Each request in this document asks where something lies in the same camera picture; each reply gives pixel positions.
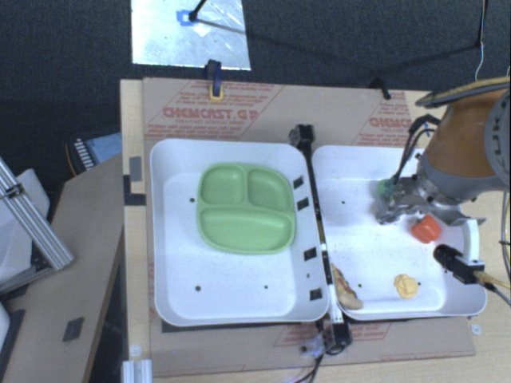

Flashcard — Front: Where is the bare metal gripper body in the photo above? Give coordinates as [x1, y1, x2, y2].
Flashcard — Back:
[382, 176, 461, 217]

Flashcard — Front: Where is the orange toy bell pepper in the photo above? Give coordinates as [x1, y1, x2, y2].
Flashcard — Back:
[410, 214, 443, 244]

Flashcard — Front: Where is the white plastic tray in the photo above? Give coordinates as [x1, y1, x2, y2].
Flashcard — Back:
[149, 138, 331, 327]
[311, 144, 489, 322]

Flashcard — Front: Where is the thin black and white rod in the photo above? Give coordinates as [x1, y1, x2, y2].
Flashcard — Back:
[298, 140, 345, 327]

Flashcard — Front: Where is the yellow toy food lump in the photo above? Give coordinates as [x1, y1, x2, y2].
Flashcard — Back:
[393, 274, 419, 300]

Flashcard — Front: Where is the tan toy hot dog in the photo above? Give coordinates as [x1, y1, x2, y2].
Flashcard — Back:
[330, 262, 365, 311]

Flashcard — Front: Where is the green divided plate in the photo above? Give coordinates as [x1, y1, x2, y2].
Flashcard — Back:
[196, 162, 298, 255]

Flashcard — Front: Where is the brown cardboard board red print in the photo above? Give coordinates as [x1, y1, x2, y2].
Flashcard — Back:
[141, 77, 477, 369]

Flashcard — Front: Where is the black cylinder on white bracket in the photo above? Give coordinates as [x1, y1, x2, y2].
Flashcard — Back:
[433, 217, 487, 285]

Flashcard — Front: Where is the black block with thin wires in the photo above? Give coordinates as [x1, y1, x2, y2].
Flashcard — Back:
[318, 320, 354, 355]
[288, 124, 318, 148]

